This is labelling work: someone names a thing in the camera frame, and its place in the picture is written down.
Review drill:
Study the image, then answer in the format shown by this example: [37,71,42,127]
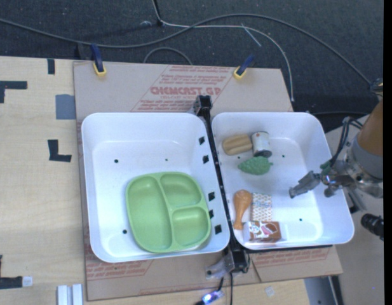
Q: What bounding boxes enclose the orange toy chicken drumstick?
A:
[232,189,253,231]

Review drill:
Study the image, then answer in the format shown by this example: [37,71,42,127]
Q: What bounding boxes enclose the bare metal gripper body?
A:
[320,159,384,200]

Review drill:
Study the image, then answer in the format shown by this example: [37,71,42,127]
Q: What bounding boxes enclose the green toy grapes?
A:
[237,156,274,175]

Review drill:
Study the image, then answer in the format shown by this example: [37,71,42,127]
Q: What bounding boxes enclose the brown and white carton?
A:
[242,220,288,243]

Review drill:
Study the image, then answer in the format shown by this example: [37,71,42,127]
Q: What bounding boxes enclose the small white can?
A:
[250,131,273,158]

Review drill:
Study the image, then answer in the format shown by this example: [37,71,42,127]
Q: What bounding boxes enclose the green divided plate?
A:
[125,171,213,254]

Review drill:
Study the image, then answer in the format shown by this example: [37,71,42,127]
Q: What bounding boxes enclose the black cylinder on white bracket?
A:
[360,212,384,241]

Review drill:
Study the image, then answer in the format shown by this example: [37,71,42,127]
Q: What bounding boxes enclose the brown cardboard board red print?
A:
[72,60,344,302]

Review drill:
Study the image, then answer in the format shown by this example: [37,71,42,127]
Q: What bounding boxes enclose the tan toy bread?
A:
[221,133,253,156]

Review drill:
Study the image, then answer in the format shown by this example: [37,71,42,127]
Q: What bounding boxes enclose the white orange patterned packet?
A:
[250,192,274,224]

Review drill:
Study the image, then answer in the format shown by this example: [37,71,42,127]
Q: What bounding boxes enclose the white plastic tray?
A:
[211,111,356,251]
[81,112,231,264]

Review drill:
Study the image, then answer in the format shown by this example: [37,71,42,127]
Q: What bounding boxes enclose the black block with thin wires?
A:
[228,248,251,274]
[194,94,213,118]

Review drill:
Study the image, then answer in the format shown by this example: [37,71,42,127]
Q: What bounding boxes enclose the thin black rod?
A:
[203,112,240,255]

